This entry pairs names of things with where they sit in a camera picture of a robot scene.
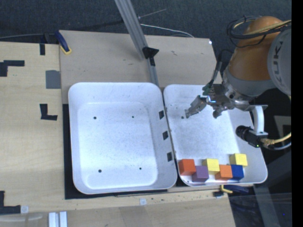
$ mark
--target white bracket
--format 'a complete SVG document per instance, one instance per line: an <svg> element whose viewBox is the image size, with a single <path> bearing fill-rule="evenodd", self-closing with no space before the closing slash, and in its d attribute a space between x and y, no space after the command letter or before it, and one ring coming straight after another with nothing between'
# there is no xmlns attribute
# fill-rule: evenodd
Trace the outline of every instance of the white bracket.
<svg viewBox="0 0 303 227"><path fill-rule="evenodd" d="M56 213L51 212L48 214L49 227L67 227L67 213L66 211Z"/></svg>
<svg viewBox="0 0 303 227"><path fill-rule="evenodd" d="M148 47L139 19L133 8L131 0L115 0L119 9L123 22L131 36L133 43L137 49L140 59L144 59L143 48ZM147 59L147 66L150 73L151 82L159 86L156 67Z"/></svg>
<svg viewBox="0 0 303 227"><path fill-rule="evenodd" d="M266 106L256 105L252 109L252 115L254 117L254 130L252 132L255 135L267 135L267 133L264 132L264 107Z"/></svg>

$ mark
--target metal pole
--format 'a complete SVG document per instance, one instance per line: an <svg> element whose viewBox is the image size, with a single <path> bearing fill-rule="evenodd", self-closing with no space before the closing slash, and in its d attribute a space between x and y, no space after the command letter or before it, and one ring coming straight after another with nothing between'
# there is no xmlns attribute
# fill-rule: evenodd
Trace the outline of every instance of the metal pole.
<svg viewBox="0 0 303 227"><path fill-rule="evenodd" d="M148 45L131 0L115 0L115 3L126 25L128 33L132 38L140 59L145 59L143 48L148 47ZM150 59L147 59L147 66L150 73L151 82L159 86L156 68L154 65L151 65Z"/></svg>

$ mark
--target orange block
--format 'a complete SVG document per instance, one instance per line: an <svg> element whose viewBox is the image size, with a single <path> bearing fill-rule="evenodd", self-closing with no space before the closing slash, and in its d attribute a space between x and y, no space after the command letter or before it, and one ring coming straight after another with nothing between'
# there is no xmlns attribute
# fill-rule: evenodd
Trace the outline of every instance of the orange block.
<svg viewBox="0 0 303 227"><path fill-rule="evenodd" d="M193 159L182 159L178 162L181 176L191 176L196 172L195 161Z"/></svg>
<svg viewBox="0 0 303 227"><path fill-rule="evenodd" d="M214 175L216 180L227 181L232 178L232 166L231 165L219 165L220 171Z"/></svg>

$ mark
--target purple block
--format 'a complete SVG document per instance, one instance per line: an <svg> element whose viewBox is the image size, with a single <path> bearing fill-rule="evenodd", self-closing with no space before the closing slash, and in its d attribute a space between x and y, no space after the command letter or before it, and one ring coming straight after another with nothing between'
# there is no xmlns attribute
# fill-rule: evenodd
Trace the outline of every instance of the purple block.
<svg viewBox="0 0 303 227"><path fill-rule="evenodd" d="M208 178L208 167L196 166L196 172L192 175L193 182L204 183Z"/></svg>

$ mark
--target wooden block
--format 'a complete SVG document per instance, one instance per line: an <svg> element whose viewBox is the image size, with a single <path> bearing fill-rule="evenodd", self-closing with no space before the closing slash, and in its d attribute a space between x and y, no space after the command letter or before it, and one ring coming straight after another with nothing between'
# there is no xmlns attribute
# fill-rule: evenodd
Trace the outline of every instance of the wooden block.
<svg viewBox="0 0 303 227"><path fill-rule="evenodd" d="M241 165L241 166L247 166L247 157L246 154L240 154L240 153L235 153L229 157L229 162L230 164L233 165Z"/></svg>
<svg viewBox="0 0 303 227"><path fill-rule="evenodd" d="M195 183L204 183L209 178L207 166L196 166L196 172L192 175Z"/></svg>
<svg viewBox="0 0 303 227"><path fill-rule="evenodd" d="M208 173L211 175L217 174L220 171L219 160L207 158L202 162L203 166L207 166Z"/></svg>
<svg viewBox="0 0 303 227"><path fill-rule="evenodd" d="M181 176L191 176L196 172L195 161L193 159L182 159L178 162Z"/></svg>
<svg viewBox="0 0 303 227"><path fill-rule="evenodd" d="M243 166L231 165L232 168L232 180L240 180L244 177Z"/></svg>
<svg viewBox="0 0 303 227"><path fill-rule="evenodd" d="M219 165L220 171L214 176L216 180L227 181L232 178L232 167L230 165Z"/></svg>

